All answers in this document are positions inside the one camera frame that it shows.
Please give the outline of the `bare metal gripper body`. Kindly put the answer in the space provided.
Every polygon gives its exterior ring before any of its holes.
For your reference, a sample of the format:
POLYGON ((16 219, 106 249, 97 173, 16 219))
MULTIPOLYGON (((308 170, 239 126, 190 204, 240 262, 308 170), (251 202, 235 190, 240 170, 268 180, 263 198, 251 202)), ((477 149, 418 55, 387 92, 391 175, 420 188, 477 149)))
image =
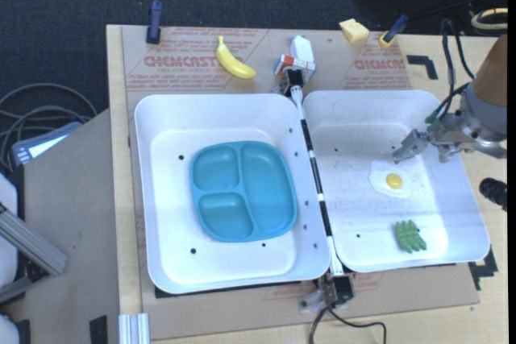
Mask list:
POLYGON ((469 113, 446 114, 428 126, 429 142, 437 147, 455 144, 460 152, 478 151, 495 159, 505 159, 507 150, 501 145, 506 135, 487 127, 469 113))

